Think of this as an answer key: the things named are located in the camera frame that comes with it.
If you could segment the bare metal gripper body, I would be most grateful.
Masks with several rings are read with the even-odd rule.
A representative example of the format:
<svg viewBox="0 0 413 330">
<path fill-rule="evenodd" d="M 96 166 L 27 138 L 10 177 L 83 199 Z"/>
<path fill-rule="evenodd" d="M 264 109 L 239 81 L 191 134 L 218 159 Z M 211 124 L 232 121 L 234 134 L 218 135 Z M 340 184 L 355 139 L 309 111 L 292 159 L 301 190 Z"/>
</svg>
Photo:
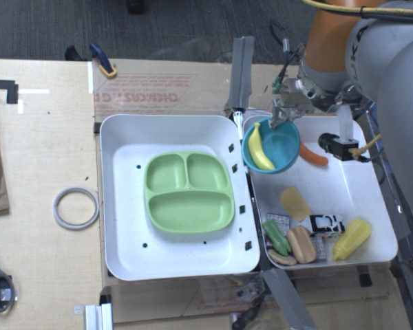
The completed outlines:
<svg viewBox="0 0 413 330">
<path fill-rule="evenodd" d="M 308 78 L 276 79 L 273 82 L 273 105 L 282 110 L 293 108 L 300 110 L 300 117 L 316 111 L 328 113 L 331 109 L 331 92 Z"/>
</svg>

